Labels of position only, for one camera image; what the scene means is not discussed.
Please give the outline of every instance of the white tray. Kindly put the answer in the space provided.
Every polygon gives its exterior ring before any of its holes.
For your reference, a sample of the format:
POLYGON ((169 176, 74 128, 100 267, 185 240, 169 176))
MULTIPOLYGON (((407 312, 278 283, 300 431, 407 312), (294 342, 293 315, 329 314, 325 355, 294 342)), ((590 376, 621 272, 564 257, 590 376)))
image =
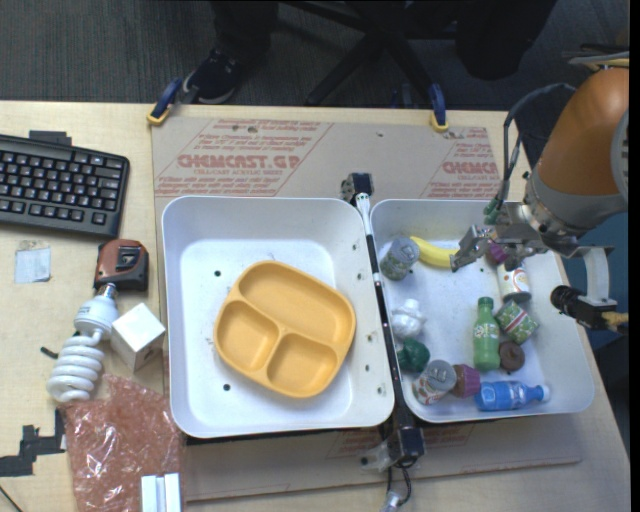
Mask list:
POLYGON ((394 405, 363 223, 338 199, 187 196, 162 216, 171 410, 200 438, 368 427, 394 405), (230 288, 263 260, 292 265, 351 302, 356 334, 319 395, 290 398, 253 382, 216 354, 213 326, 230 288))
MULTIPOLYGON (((472 224, 482 222, 486 201, 401 200, 381 201, 371 210, 371 224, 378 259, 399 236, 415 235, 436 245, 458 248, 458 241, 472 224)), ((559 314, 550 301, 552 290, 562 278, 552 252, 525 260, 532 298, 524 309, 540 327, 522 344, 525 365, 508 374, 487 372, 483 381, 522 380, 526 384, 546 384, 551 399, 514 411, 480 412, 472 397, 446 395, 441 401, 420 404, 411 392, 415 374, 402 374, 407 405, 422 420, 433 423, 508 418, 541 414, 576 413, 589 406, 594 396, 591 371, 579 337, 578 325, 559 314)), ((452 273, 418 261, 401 281, 383 277, 389 314, 406 298, 420 301, 427 320, 418 337, 430 350, 431 359, 473 366, 471 329, 481 296, 494 300, 494 313, 502 305, 496 273, 484 258, 452 273)))

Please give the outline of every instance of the blue bottle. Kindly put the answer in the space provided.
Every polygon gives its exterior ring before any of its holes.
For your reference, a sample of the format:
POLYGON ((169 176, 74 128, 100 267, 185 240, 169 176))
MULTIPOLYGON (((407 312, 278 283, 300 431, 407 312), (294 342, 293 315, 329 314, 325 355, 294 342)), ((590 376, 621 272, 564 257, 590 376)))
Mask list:
POLYGON ((534 400, 546 402, 549 400, 549 388, 527 386, 516 380, 483 382, 473 398, 481 411, 510 411, 534 400))

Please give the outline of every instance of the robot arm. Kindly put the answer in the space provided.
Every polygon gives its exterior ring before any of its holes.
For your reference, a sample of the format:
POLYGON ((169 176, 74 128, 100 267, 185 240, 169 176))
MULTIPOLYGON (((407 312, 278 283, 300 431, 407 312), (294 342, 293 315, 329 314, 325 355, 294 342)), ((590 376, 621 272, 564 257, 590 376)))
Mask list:
POLYGON ((451 258, 459 268, 480 258, 491 243, 508 255, 507 268, 549 249, 584 258, 586 295, 554 290, 554 306, 592 329, 611 328, 616 302, 608 298, 610 247, 581 247, 579 239, 628 209, 629 70, 602 69, 571 97, 527 179, 522 203, 501 193, 485 208, 485 226, 471 226, 451 258))

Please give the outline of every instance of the gray carpet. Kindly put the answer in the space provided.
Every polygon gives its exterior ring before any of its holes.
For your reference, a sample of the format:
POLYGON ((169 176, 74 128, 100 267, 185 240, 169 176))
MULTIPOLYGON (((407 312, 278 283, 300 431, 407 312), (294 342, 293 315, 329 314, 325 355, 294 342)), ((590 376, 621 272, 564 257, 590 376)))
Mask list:
MULTIPOLYGON (((628 0, 558 0, 519 71, 495 81, 469 76, 453 42, 411 44, 449 109, 508 110, 539 87, 580 85, 588 70, 568 64, 563 52, 577 51, 582 43, 628 44, 620 41, 623 34, 628 37, 628 9, 628 0)), ((280 6, 279 20, 271 51, 247 73, 229 104, 302 105, 361 37, 286 5, 280 6)), ((0 100, 152 104, 172 78, 186 76, 207 56, 212 41, 213 12, 206 1, 0 0, 0 100)), ((398 66, 383 54, 360 67, 323 105, 385 108, 404 82, 398 66)), ((413 96, 420 102, 415 91, 413 96)), ((567 98, 558 93, 536 101, 518 116, 518 128, 548 135, 567 98)), ((530 163, 543 144, 527 140, 530 163)), ((622 311, 628 311, 627 222, 626 214, 614 218, 588 240, 617 247, 610 256, 612 297, 622 311)), ((574 286, 584 282, 576 265, 567 269, 574 286)), ((610 342, 591 340, 594 348, 610 342)))

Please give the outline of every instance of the white cube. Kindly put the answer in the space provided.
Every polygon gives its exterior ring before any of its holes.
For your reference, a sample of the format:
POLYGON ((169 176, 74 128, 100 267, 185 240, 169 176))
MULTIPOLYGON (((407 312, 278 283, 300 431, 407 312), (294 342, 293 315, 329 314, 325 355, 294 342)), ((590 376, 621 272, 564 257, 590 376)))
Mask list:
POLYGON ((111 348, 135 372, 162 352, 164 333, 162 323, 140 303, 113 322, 111 348))

